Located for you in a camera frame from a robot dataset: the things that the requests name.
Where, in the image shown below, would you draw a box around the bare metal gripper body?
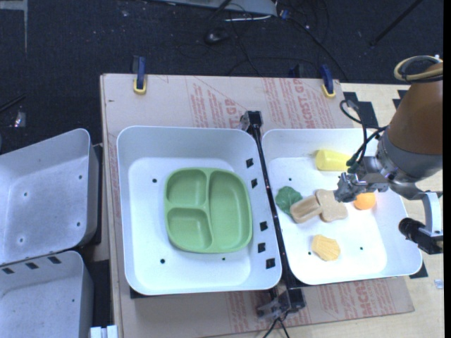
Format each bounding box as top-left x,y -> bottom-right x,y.
351,155 -> 430,200

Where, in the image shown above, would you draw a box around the tan bread slice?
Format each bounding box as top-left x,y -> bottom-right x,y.
314,188 -> 350,223

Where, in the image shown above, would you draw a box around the orange ball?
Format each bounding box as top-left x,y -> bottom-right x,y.
353,192 -> 377,211

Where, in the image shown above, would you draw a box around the yellow cup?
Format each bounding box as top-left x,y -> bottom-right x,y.
314,149 -> 354,173

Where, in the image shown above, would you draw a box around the tan sausage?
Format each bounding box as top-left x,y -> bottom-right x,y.
289,194 -> 323,225

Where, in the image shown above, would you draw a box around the yellow ridged biscuit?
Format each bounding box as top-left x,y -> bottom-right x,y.
311,234 -> 342,263

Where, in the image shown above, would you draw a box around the green broccoli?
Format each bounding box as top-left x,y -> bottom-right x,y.
274,185 -> 304,217

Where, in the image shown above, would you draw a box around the white plastic tray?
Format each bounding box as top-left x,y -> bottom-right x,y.
261,127 -> 424,286
116,125 -> 283,296

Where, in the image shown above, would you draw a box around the thin black rod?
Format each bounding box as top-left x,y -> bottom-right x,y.
252,125 -> 296,295

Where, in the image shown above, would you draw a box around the green divided plate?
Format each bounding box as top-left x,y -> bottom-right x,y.
163,167 -> 254,254

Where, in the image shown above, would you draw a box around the brown cardboard board red print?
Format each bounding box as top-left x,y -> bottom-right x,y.
99,73 -> 416,338

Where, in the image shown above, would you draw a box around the black cylinder on white bracket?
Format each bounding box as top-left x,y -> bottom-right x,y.
398,189 -> 443,256

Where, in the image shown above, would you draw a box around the black block with thin wires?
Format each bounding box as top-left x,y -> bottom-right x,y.
256,286 -> 307,319
240,110 -> 264,134

